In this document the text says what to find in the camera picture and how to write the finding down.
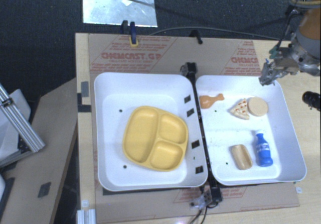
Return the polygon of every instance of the pizza slice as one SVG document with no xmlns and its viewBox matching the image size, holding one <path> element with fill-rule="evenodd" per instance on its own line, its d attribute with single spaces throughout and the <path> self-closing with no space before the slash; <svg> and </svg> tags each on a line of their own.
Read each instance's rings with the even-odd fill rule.
<svg viewBox="0 0 321 224">
<path fill-rule="evenodd" d="M 230 113 L 236 117 L 239 117 L 244 120 L 249 120 L 250 115 L 247 111 L 247 102 L 246 99 L 241 100 L 237 105 L 235 105 L 231 110 Z"/>
</svg>

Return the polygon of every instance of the cardboard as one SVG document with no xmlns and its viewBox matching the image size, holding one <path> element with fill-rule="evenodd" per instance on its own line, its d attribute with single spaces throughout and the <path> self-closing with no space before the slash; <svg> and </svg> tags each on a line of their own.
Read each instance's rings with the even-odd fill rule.
<svg viewBox="0 0 321 224">
<path fill-rule="evenodd" d="M 76 35 L 76 44 L 88 44 L 88 49 L 82 48 L 76 54 L 79 59 L 89 59 L 85 65 L 88 64 L 86 68 L 90 73 L 78 67 L 81 78 L 77 77 L 78 92 L 82 82 L 88 82 L 90 87 L 91 95 L 86 99 L 91 99 L 93 159 L 80 158 L 80 168 L 83 161 L 86 161 L 86 166 L 93 164 L 94 187 L 91 187 L 90 182 L 84 186 L 88 184 L 91 191 L 95 191 L 93 205 L 96 208 L 97 223 L 196 215 L 198 210 L 191 208 L 190 202 L 200 196 L 198 188 L 128 193 L 103 190 L 97 179 L 95 101 L 92 96 L 93 81 L 99 73 L 179 74 L 181 66 L 186 62 L 196 62 L 197 76 L 260 75 L 253 41 L 204 38 L 203 44 L 199 45 L 195 38 L 138 36 L 138 40 L 139 46 L 131 48 L 127 35 Z M 223 201 L 217 208 L 209 210 L 208 214 L 299 206 L 293 183 L 226 187 L 222 188 L 222 195 Z"/>
</svg>

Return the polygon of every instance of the blue bottle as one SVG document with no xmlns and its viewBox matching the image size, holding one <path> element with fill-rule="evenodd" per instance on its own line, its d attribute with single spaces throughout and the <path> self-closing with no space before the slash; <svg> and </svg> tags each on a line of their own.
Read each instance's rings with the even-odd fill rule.
<svg viewBox="0 0 321 224">
<path fill-rule="evenodd" d="M 257 137 L 256 143 L 256 154 L 257 154 L 257 163 L 261 167 L 271 166 L 273 164 L 273 160 L 271 158 L 270 147 L 267 141 L 263 138 L 263 131 L 258 130 L 255 133 Z"/>
</svg>

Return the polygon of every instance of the bottle label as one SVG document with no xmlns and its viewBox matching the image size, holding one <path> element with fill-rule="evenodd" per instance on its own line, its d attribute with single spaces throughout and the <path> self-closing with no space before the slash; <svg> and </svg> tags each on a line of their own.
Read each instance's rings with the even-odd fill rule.
<svg viewBox="0 0 321 224">
<path fill-rule="evenodd" d="M 263 143 L 263 144 L 256 145 L 256 150 L 258 153 L 261 151 L 270 151 L 270 147 L 268 143 Z"/>
</svg>

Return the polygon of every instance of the brown oval bread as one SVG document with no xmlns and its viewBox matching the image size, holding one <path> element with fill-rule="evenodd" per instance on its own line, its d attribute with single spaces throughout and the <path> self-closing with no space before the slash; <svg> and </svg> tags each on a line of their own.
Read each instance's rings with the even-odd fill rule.
<svg viewBox="0 0 321 224">
<path fill-rule="evenodd" d="M 254 116 L 263 116 L 268 111 L 267 103 L 259 97 L 252 97 L 248 100 L 248 111 Z"/>
</svg>

